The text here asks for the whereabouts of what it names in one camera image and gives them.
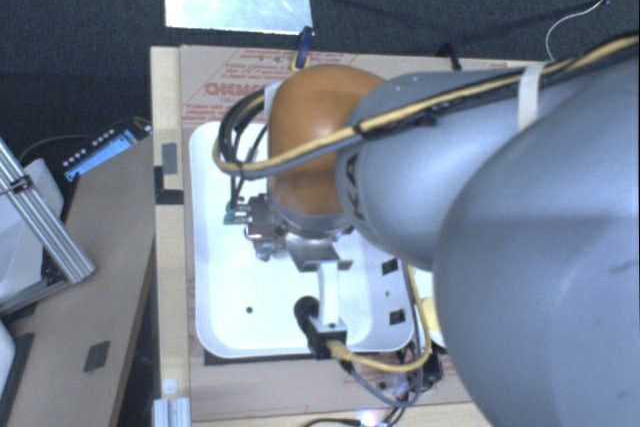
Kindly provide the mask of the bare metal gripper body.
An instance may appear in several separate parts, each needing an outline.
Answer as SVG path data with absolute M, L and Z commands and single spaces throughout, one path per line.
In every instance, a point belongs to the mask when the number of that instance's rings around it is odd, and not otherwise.
M 352 265 L 334 248 L 343 234 L 352 231 L 343 214 L 296 213 L 261 193 L 242 205 L 242 222 L 245 238 L 261 261 L 288 255 L 299 272 L 316 272 L 325 262 L 336 262 L 339 270 Z

